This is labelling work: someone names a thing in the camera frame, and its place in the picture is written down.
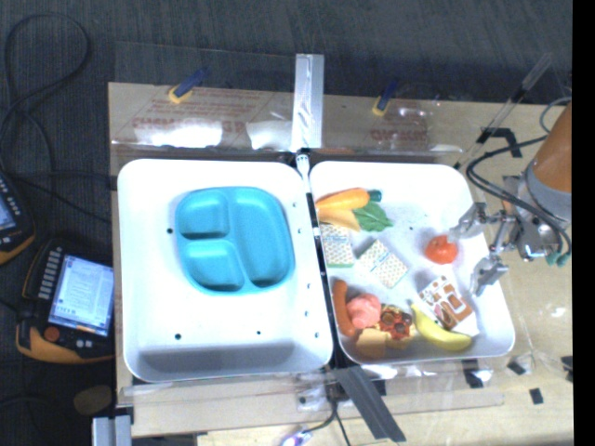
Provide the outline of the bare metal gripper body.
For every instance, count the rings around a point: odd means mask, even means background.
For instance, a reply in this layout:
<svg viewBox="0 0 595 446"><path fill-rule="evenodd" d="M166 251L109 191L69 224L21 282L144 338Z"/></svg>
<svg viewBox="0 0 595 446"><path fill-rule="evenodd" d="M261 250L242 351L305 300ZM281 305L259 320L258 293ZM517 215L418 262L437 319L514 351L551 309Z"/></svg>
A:
<svg viewBox="0 0 595 446"><path fill-rule="evenodd" d="M558 230L539 217L528 218L516 212L501 210L492 217L497 225L496 236L489 245L493 256L516 251L524 261L543 258L547 263L557 263L562 258L562 236Z"/></svg>

